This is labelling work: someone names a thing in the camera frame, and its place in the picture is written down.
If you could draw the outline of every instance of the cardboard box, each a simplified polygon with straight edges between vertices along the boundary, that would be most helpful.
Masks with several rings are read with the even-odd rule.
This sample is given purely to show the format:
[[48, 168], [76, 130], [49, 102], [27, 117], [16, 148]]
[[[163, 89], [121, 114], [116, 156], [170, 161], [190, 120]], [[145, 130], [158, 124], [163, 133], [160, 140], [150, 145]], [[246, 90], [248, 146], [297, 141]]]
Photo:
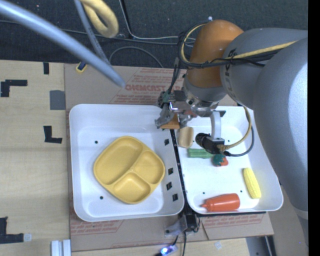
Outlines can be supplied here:
[[[76, 72], [75, 67], [76, 64], [64, 65], [72, 251], [171, 244], [175, 237], [166, 236], [165, 230], [168, 226], [176, 223], [179, 219], [178, 215], [101, 222], [85, 222], [76, 215], [73, 208], [68, 117], [71, 108], [78, 104], [155, 105], [160, 93], [169, 87], [173, 69], [115, 66], [114, 69], [126, 82], [125, 88], [119, 88], [90, 66], [83, 73]], [[185, 70], [180, 73], [174, 90], [181, 89], [184, 73]], [[236, 106], [237, 104], [226, 96], [220, 105]], [[273, 234], [274, 231], [267, 212], [214, 215], [201, 217], [198, 232], [188, 234], [188, 242]], [[183, 236], [177, 242], [183, 242]]]

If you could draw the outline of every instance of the dark floor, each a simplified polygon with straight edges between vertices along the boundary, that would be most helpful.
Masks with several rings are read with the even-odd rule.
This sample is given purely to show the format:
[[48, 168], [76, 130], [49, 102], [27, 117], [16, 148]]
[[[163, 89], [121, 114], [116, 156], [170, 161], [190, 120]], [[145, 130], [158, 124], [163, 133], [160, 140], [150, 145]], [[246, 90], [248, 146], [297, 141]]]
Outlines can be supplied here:
[[[196, 22], [223, 19], [238, 25], [244, 31], [254, 28], [277, 27], [307, 30], [307, 0], [108, 0], [105, 1], [117, 16], [119, 36], [132, 39], [120, 1], [124, 4], [128, 24], [135, 40], [106, 39], [99, 42], [109, 58], [123, 47], [138, 47], [148, 51], [165, 68], [172, 68], [177, 56], [177, 39], [151, 40], [178, 36]], [[61, 29], [84, 32], [73, 0], [10, 0], [39, 15]], [[0, 16], [0, 59], [40, 62], [78, 63], [79, 59], [21, 25], [4, 23]], [[85, 34], [68, 32], [83, 45], [92, 49]], [[136, 48], [126, 48], [112, 55], [116, 66], [159, 67], [150, 55]]]

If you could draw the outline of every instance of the yellow divided plate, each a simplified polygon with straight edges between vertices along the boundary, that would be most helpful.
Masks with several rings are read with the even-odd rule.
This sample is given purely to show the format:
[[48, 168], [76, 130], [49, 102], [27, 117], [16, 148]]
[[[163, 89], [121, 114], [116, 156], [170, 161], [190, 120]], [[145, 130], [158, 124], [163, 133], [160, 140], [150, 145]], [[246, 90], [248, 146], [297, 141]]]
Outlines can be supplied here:
[[140, 140], [122, 136], [96, 159], [93, 173], [112, 195], [128, 204], [145, 200], [165, 176], [161, 158]]

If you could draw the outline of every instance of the white tray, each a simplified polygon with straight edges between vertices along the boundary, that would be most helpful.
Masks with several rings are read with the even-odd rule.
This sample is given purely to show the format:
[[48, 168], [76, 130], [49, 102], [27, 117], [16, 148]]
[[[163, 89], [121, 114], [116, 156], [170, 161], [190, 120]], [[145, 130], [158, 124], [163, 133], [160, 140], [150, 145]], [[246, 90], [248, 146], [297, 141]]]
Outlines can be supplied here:
[[[183, 209], [185, 201], [171, 134], [155, 125], [160, 112], [159, 107], [152, 105], [79, 104], [71, 109], [73, 205], [82, 220], [160, 217], [178, 214]], [[121, 136], [142, 141], [165, 165], [166, 173], [160, 185], [138, 204], [127, 204], [112, 196], [93, 173], [94, 162], [100, 153]]]
[[[218, 106], [217, 111], [226, 111], [221, 118], [221, 137], [225, 144], [233, 144], [239, 141], [248, 129], [248, 121], [244, 108], [241, 106]], [[215, 212], [207, 212], [201, 204], [206, 199], [222, 194], [237, 193], [240, 198], [240, 207], [237, 211], [216, 212], [221, 213], [254, 213], [276, 211], [283, 204], [283, 194], [266, 153], [258, 136], [254, 115], [248, 109], [252, 119], [254, 130], [254, 146], [246, 155], [240, 157], [227, 156], [228, 165], [215, 167], [210, 158], [189, 158], [186, 148], [178, 147], [181, 170], [183, 173], [186, 198], [190, 207], [199, 214], [209, 215]], [[198, 133], [211, 133], [211, 121], [209, 117], [196, 117], [187, 124], [193, 127], [194, 139], [191, 148], [200, 149], [195, 142]], [[251, 134], [236, 147], [229, 149], [232, 154], [245, 152], [251, 144]], [[246, 188], [242, 169], [250, 167], [255, 173], [259, 183], [262, 197], [252, 199]]]

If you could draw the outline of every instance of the table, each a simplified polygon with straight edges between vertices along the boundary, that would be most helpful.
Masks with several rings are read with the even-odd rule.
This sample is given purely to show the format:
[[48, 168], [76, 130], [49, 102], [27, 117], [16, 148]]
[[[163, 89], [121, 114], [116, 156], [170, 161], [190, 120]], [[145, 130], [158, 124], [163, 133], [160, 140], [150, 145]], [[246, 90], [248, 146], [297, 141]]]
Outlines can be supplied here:
[[[64, 64], [0, 60], [0, 81], [27, 80], [0, 97], [0, 218], [7, 234], [32, 240], [0, 244], [0, 255], [50, 255], [50, 242], [70, 239], [66, 111], [52, 109], [50, 92], [65, 90]], [[52, 129], [45, 142], [44, 126]], [[73, 256], [155, 255], [163, 245], [73, 252]], [[178, 244], [180, 254], [183, 244]], [[249, 256], [245, 238], [187, 242], [185, 255]]]

